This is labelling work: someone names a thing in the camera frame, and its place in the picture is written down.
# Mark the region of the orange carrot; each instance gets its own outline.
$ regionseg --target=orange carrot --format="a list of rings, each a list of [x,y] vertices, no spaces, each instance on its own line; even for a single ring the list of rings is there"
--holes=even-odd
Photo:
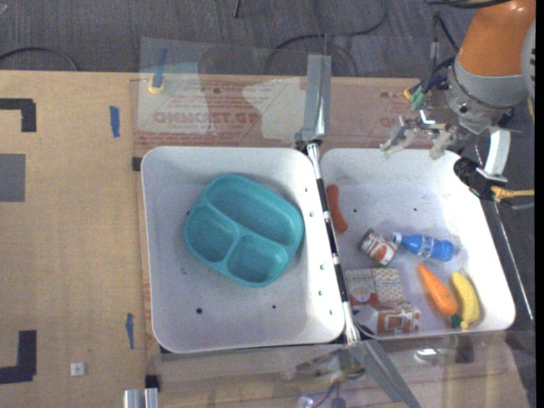
[[[423,282],[440,313],[446,316],[454,315],[458,309],[455,297],[450,293],[442,281],[440,281],[437,276],[423,264],[419,263],[417,267],[419,268],[419,273],[422,275]]]
[[[342,216],[340,212],[340,189],[335,184],[331,184],[326,188],[326,199],[329,202],[329,209],[331,210],[332,224],[334,229],[338,230],[340,233],[343,233],[348,229],[348,223]]]

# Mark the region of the red and white can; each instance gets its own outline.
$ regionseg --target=red and white can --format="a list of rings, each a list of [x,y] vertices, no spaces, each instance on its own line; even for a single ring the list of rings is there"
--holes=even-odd
[[[381,265],[387,266],[393,260],[394,254],[399,249],[399,245],[393,241],[388,241],[374,229],[370,228],[363,235],[359,248]]]

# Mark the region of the banana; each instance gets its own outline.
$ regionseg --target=banana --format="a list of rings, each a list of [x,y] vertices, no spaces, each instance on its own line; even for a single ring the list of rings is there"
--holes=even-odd
[[[462,322],[461,328],[467,329],[471,323],[479,319],[480,309],[479,300],[473,283],[459,272],[454,272],[451,275],[451,282],[456,290],[457,296],[460,299],[460,315]]]

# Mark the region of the teal divided plate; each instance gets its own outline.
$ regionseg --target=teal divided plate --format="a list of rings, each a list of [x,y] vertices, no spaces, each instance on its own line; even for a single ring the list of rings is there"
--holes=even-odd
[[[214,179],[190,209],[184,242],[199,261],[245,286],[267,286],[303,238],[301,213],[273,190],[240,174]]]

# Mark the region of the blue bottle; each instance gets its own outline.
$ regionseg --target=blue bottle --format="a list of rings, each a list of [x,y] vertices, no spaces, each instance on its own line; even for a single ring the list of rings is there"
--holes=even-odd
[[[419,257],[436,258],[443,262],[450,261],[455,251],[450,241],[439,241],[428,235],[403,236],[401,233],[393,233],[393,242]]]

